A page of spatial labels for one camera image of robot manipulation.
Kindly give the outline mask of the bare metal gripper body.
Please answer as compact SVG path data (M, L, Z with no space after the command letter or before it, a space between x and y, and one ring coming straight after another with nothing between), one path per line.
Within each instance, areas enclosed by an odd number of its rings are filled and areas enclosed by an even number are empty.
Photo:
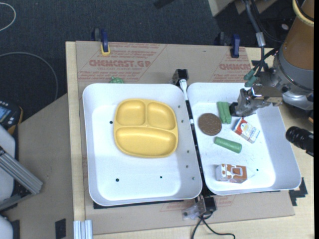
M271 74L261 72L259 77L250 78L250 104L253 107L267 107L272 105L277 107L282 104L283 94L271 80Z

